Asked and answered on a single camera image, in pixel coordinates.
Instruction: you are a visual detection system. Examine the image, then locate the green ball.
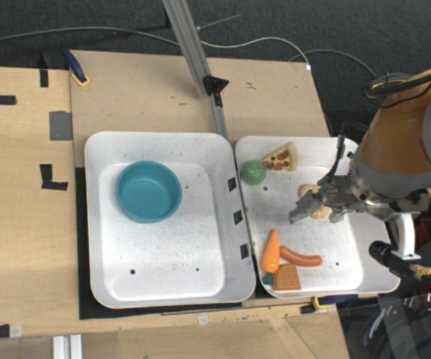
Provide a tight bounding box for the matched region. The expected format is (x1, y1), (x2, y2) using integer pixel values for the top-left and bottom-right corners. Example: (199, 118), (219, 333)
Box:
(239, 159), (267, 186)

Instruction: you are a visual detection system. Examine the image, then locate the beige toy bread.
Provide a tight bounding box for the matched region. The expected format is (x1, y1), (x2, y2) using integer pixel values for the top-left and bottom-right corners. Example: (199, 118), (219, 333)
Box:
(298, 183), (331, 220)

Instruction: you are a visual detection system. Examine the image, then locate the brown waffle biscuit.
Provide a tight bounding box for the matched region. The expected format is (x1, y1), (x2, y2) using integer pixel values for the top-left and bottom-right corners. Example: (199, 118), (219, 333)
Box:
(272, 263), (302, 291)

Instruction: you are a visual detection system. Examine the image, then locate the teal bowl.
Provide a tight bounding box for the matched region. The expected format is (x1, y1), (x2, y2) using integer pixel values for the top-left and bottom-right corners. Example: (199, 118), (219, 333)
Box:
(115, 160), (183, 224)

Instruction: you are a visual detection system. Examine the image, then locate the thin black rod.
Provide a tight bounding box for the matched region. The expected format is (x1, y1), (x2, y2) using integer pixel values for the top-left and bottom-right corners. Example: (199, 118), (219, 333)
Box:
(233, 140), (258, 276)

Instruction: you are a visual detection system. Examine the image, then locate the orange-red sausage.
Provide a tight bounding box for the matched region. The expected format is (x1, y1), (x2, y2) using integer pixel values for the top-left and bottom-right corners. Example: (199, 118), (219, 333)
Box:
(279, 245), (323, 267)

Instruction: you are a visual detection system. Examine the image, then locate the black cylinder on white bracket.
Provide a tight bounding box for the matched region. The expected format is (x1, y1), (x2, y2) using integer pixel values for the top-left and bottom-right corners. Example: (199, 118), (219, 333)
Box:
(368, 213), (422, 278)

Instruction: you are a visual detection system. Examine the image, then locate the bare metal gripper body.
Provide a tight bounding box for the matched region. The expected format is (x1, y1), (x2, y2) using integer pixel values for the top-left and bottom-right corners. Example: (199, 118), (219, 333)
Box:
(320, 176), (402, 222)

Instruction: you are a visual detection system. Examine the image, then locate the orange carrot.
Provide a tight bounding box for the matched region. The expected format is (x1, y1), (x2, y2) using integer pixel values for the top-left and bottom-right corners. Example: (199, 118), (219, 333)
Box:
(260, 229), (281, 286)

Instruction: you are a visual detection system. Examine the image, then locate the brown cardboard board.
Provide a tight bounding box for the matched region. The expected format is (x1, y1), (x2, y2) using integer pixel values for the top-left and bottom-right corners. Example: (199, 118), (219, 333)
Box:
(68, 49), (351, 318)

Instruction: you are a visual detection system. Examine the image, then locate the toy pizza slice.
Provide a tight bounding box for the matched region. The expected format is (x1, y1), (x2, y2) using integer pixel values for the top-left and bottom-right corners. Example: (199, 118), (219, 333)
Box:
(260, 141), (299, 173)

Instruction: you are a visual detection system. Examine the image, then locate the white plastic tray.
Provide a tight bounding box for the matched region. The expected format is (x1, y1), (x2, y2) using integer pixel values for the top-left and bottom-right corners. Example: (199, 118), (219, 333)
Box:
(84, 131), (257, 309)
(233, 135), (402, 299)

